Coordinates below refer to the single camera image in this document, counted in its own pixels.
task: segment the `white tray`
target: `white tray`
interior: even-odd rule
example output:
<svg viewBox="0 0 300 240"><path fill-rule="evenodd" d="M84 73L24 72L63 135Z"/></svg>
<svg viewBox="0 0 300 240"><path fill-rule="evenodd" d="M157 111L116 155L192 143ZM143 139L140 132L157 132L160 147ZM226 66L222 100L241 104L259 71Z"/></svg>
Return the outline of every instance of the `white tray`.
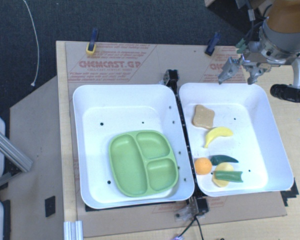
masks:
<svg viewBox="0 0 300 240"><path fill-rule="evenodd" d="M284 191L294 182L292 170L265 91L256 84L186 83L179 96L193 161L199 157L228 155L239 161L243 183L218 187L212 174L197 175L203 193L212 197ZM207 129L192 124L195 106L214 110L213 127L228 127L231 137L218 137L204 148Z"/></svg>
<svg viewBox="0 0 300 240"><path fill-rule="evenodd" d="M82 85L73 93L80 189L85 204L107 209L183 201L195 184L177 102L164 85ZM178 169L176 185L164 192L129 197L116 186L108 145L122 133L155 130L168 139Z"/></svg>

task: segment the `black cable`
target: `black cable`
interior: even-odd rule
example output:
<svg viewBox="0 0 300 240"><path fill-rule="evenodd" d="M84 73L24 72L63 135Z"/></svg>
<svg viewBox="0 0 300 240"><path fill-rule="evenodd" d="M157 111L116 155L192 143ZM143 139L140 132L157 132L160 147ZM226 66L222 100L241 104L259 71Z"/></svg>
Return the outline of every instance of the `black cable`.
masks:
<svg viewBox="0 0 300 240"><path fill-rule="evenodd" d="M244 2L245 2L245 5L248 8L248 12L249 12L249 10L253 10L253 8L252 8L251 3L250 3L249 0L244 0ZM254 27L255 27L255 20L250 18L250 21L251 21L251 29L248 32L247 39L244 42L246 45L248 45L248 43L251 41L252 36L253 36L253 30L254 30Z"/></svg>
<svg viewBox="0 0 300 240"><path fill-rule="evenodd" d="M269 8L270 8L271 6L272 6L272 4L269 4L269 5L264 9L263 17L266 17L267 11L269 10Z"/></svg>
<svg viewBox="0 0 300 240"><path fill-rule="evenodd" d="M193 220L190 222L190 224L188 226L186 226L186 228L182 231L182 233L180 235L178 235L178 238L181 237L190 227L191 225L194 223L194 222L197 222L198 223L198 227L199 227L199 230L200 230L200 235L201 235L201 239L204 240L204 235L202 233L202 229L201 229L201 226L200 226L200 223L199 223L199 220L197 218L197 214L193 216Z"/></svg>
<svg viewBox="0 0 300 240"><path fill-rule="evenodd" d="M253 30L259 28L263 23L264 23L263 21L260 21L260 22L258 22L257 24L254 24ZM252 31L251 31L251 29L250 29L250 30L245 34L244 39L247 39L247 38L249 37L249 35L251 35L251 32L252 32Z"/></svg>
<svg viewBox="0 0 300 240"><path fill-rule="evenodd" d="M259 15L258 13L255 14L255 17L262 21L266 19L266 17L264 17L263 15Z"/></svg>
<svg viewBox="0 0 300 240"><path fill-rule="evenodd" d="M195 220L196 220L196 222L198 223L198 226L199 226L201 239L204 240L204 235L202 234L201 226L200 226L200 223L199 223L199 220L198 220L197 216L195 217Z"/></svg>
<svg viewBox="0 0 300 240"><path fill-rule="evenodd" d="M184 231L182 231L182 233L180 235L178 235L178 238L181 237L190 227L191 225L195 222L197 215L195 215L193 217L193 220L190 222L190 224L184 229Z"/></svg>

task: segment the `dark gray carpet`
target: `dark gray carpet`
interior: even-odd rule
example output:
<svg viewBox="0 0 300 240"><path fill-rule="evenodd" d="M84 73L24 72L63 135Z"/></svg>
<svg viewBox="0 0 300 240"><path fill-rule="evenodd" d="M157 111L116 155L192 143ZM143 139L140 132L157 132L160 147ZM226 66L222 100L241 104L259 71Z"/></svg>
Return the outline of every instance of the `dark gray carpet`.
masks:
<svg viewBox="0 0 300 240"><path fill-rule="evenodd" d="M235 45L249 30L247 9L235 0L0 0L0 116L57 74L56 41L89 41L93 27L100 42Z"/></svg>

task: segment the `black bracket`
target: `black bracket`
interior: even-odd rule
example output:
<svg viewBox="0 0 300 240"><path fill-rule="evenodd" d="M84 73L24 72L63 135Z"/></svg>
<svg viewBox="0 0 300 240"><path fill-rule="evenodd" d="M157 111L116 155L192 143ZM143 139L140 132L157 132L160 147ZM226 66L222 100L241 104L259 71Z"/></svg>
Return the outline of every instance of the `black bracket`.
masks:
<svg viewBox="0 0 300 240"><path fill-rule="evenodd" d="M282 200L284 203L284 206L288 206L288 199L289 198L296 198L297 195L299 195L299 191L297 188L296 180L294 180L292 187L290 190L281 191Z"/></svg>
<svg viewBox="0 0 300 240"><path fill-rule="evenodd" d="M11 201L1 202L3 205L3 240L10 240L11 234Z"/></svg>
<svg viewBox="0 0 300 240"><path fill-rule="evenodd" d="M186 148L187 148L188 156L189 156L189 161L190 161L190 165L191 165L192 177L193 177L193 180L194 180L194 194L193 194L193 197L195 199L197 199L197 198L206 197L207 195L204 194L200 190L200 188L197 184L195 165L194 165L193 159L192 159L192 153L191 153L191 149L190 149L190 142L189 142L189 136L188 136L188 131L187 131L187 127L186 127L184 111L183 111L181 101L180 101L180 98L179 98L179 94L178 94L178 91L177 91L178 90L178 86L177 86L177 81L178 80L179 80L178 70L177 69L167 69L167 71L165 72L164 77L163 77L163 82L167 87L170 87L173 90L174 95L175 95L175 100L176 100L176 105L178 107L179 117L180 117L180 120L181 120L184 140L185 140L185 144L186 144Z"/></svg>

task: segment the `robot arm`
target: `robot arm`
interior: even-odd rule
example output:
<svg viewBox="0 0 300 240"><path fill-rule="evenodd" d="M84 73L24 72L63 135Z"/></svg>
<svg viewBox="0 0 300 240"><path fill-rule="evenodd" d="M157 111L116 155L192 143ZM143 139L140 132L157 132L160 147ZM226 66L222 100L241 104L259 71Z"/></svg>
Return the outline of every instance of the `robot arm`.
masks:
<svg viewBox="0 0 300 240"><path fill-rule="evenodd" d="M261 24L259 41L243 40L237 45L241 57L228 58L218 76L219 84L233 77L240 66L249 72L247 83L251 85L272 67L292 65L293 84L276 84L270 93L279 99L300 102L300 0L274 0Z"/></svg>

